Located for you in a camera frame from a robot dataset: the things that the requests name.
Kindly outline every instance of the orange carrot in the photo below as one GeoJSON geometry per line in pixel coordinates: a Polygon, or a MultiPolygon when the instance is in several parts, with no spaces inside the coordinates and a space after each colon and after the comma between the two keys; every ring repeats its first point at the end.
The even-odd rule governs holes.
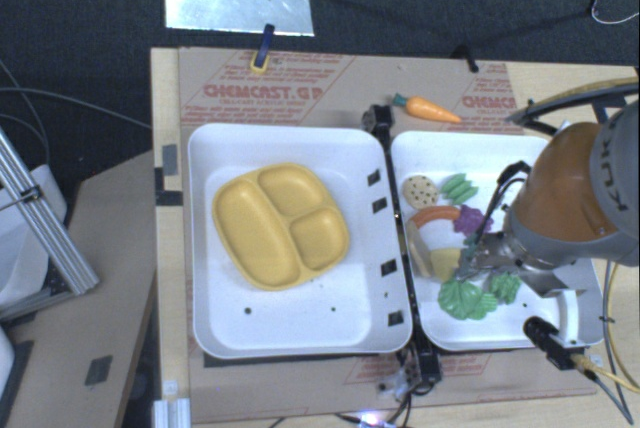
{"type": "Polygon", "coordinates": [[[396,94],[393,98],[395,106],[404,106],[409,115],[421,119],[435,120],[439,122],[459,123],[460,117],[440,105],[427,101],[424,97],[411,96],[409,98],[396,94]]]}
{"type": "Polygon", "coordinates": [[[457,220],[460,210],[453,206],[429,206],[411,217],[416,227],[420,228],[433,220],[457,220]]]}

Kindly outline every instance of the yellow plate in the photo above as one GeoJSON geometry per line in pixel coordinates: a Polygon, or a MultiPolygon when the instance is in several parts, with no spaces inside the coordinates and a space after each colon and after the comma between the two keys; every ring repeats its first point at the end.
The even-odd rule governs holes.
{"type": "Polygon", "coordinates": [[[324,184],[306,167],[282,163],[224,184],[213,221],[229,256],[254,286],[277,291],[340,262],[349,231],[324,184]]]}

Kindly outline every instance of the metal frame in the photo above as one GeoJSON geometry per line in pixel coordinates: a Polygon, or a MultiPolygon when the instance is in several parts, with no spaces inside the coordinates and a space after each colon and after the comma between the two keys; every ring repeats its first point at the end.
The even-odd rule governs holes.
{"type": "Polygon", "coordinates": [[[66,228],[57,219],[40,187],[29,173],[9,138],[0,127],[0,185],[8,192],[12,202],[22,213],[40,244],[64,279],[70,291],[54,293],[45,288],[13,305],[0,309],[0,321],[28,314],[86,293],[99,282],[89,263],[69,237],[66,228]]]}

